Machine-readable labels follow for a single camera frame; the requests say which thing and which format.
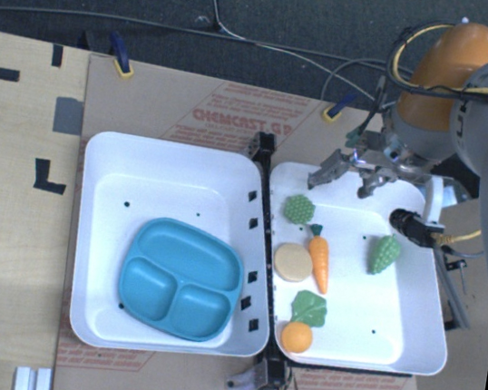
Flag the white plastic tray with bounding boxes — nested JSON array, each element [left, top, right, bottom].
[[54, 126, 298, 375], [241, 157, 474, 386]]

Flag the thin black rod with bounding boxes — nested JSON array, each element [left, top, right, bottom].
[[230, 158, 310, 366]]

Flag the round green toy grapes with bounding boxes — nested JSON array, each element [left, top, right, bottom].
[[281, 190, 318, 228]]

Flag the pointed green toy grapes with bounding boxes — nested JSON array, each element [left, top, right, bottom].
[[366, 230, 404, 279]]

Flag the brown cardboard board red print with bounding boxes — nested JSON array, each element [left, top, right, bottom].
[[36, 53, 469, 390]]

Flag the blue divided plate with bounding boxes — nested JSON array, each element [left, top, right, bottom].
[[110, 211, 252, 348]]

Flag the orange toy orange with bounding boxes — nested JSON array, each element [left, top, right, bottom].
[[278, 318, 317, 356]]

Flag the green toy leaf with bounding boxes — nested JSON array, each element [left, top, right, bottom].
[[287, 288, 331, 331]]

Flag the black cylinder on white bracket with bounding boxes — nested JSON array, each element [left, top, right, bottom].
[[385, 170, 454, 250]]

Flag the orange toy carrot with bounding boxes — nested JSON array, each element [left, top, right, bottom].
[[298, 222, 339, 297]]

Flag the beige round biscuit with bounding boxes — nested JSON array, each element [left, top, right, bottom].
[[269, 239, 317, 286]]

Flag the black block with thin wires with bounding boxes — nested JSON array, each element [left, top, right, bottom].
[[225, 351, 296, 390], [245, 129, 279, 166]]

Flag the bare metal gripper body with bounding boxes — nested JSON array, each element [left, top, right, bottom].
[[343, 126, 441, 186]]

